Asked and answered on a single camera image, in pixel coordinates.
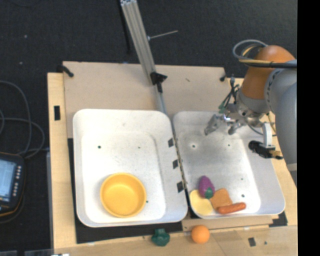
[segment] black mat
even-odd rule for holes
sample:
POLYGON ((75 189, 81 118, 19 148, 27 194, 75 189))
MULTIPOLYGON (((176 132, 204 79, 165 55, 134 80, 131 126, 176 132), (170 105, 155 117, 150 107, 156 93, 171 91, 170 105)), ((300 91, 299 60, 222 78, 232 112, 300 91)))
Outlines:
POLYGON ((75 219, 75 232, 76 241, 78 244, 88 243, 100 240, 138 237, 153 235, 155 229, 165 229, 169 232, 182 231, 182 223, 161 223, 161 224, 147 224, 147 225, 133 225, 133 226, 120 226, 120 227, 89 227, 84 225, 78 218, 76 212, 76 198, 75 198, 75 176, 74 176, 74 141, 72 138, 68 139, 69 158, 70 158, 70 172, 72 181, 72 195, 73 195, 73 208, 75 219))

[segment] purple eggplant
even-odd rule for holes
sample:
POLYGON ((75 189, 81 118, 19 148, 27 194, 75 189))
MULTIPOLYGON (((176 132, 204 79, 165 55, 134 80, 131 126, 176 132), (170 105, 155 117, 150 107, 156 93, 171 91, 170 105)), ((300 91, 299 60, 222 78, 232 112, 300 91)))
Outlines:
POLYGON ((199 194, 203 198, 210 199, 214 196, 215 186, 212 184, 211 180, 203 175, 199 182, 199 194))

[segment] monitor screen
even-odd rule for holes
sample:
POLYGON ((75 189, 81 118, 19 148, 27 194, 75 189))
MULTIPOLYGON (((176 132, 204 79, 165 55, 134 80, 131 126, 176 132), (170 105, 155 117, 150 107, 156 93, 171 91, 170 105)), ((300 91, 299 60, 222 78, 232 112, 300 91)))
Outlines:
POLYGON ((0 159, 0 197, 10 198, 16 164, 0 159))

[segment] black bracket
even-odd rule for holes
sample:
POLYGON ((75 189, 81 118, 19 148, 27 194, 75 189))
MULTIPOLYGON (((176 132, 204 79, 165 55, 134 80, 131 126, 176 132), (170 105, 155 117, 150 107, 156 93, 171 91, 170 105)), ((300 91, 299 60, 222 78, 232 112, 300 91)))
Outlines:
POLYGON ((254 153, 257 153, 260 157, 263 158, 275 158, 278 160, 283 159, 283 156, 279 156, 274 154, 275 147, 266 148, 263 146, 262 142, 252 140, 249 142, 249 149, 251 149, 254 153))
POLYGON ((56 71, 59 73, 65 72, 71 78, 74 76, 74 73, 70 72, 70 70, 64 65, 58 65, 56 67, 56 71))
POLYGON ((152 72, 150 74, 150 77, 151 77, 152 84, 156 85, 159 93, 162 93, 163 90, 162 90, 161 83, 167 79, 167 76, 164 74, 159 74, 157 72, 152 72))

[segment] metal pole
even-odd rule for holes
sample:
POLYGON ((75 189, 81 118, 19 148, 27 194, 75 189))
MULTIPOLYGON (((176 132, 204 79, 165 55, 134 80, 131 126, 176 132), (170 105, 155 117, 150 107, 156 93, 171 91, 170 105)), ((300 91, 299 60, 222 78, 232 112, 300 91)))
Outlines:
MULTIPOLYGON (((151 73, 156 72, 154 58, 151 53, 149 40, 141 18, 140 10, 136 0, 120 0, 126 23, 128 25, 134 48, 142 65, 144 74, 147 76, 149 83, 152 85, 151 73)), ((161 112, 167 114, 162 92, 154 86, 157 105, 161 112)))

